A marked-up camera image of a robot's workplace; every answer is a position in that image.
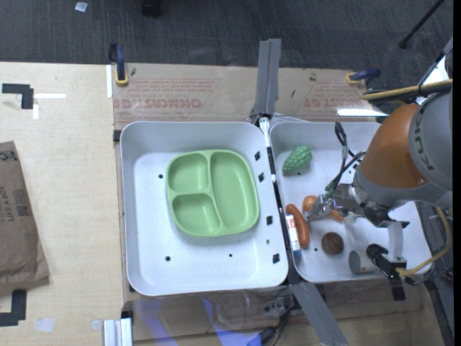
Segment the orange vegetable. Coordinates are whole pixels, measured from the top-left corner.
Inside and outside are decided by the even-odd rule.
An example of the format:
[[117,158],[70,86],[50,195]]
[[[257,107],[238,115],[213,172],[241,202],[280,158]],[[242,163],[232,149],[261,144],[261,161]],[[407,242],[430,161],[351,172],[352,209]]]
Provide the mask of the orange vegetable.
[[[310,211],[315,201],[317,201],[317,196],[306,196],[303,200],[303,211]],[[344,220],[344,217],[340,216],[339,212],[336,210],[332,210],[331,213],[329,213],[329,216],[336,219],[338,222],[342,222]]]
[[297,230],[297,239],[299,240],[301,247],[306,247],[309,245],[310,234],[308,224],[305,222],[303,214],[293,204],[288,204],[285,207],[285,212],[293,215]]

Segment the yellow cable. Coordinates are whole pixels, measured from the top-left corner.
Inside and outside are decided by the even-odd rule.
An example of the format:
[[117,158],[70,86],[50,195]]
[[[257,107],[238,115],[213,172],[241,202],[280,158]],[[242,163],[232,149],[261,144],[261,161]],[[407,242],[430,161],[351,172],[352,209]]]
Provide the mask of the yellow cable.
[[421,88],[420,86],[411,86],[411,87],[404,87],[402,89],[392,89],[390,91],[376,92],[374,94],[360,95],[360,99],[362,100],[381,99],[382,97],[391,97],[395,95],[408,94],[408,93],[419,91],[419,90],[423,91],[425,89],[430,89],[432,87],[445,86],[447,84],[453,84],[453,79],[446,79],[445,81],[434,82],[431,84],[422,84]]
[[445,230],[447,232],[447,243],[445,244],[445,247],[443,248],[442,251],[438,252],[437,254],[435,254],[433,257],[431,257],[430,259],[426,260],[425,262],[422,262],[420,265],[414,267],[413,269],[405,269],[405,268],[402,268],[402,267],[398,267],[396,268],[395,270],[397,271],[397,273],[402,277],[409,277],[410,275],[413,275],[415,274],[418,270],[420,270],[422,267],[425,267],[426,265],[434,262],[435,260],[439,259],[440,257],[442,257],[443,255],[445,255],[449,249],[449,247],[452,245],[452,232],[449,228],[449,224],[448,224],[448,220],[447,218],[445,217],[445,214],[443,214],[442,212],[442,209],[439,208],[439,207],[436,207],[436,210],[437,210],[437,213],[439,214],[442,222],[444,223],[444,226],[445,226]]

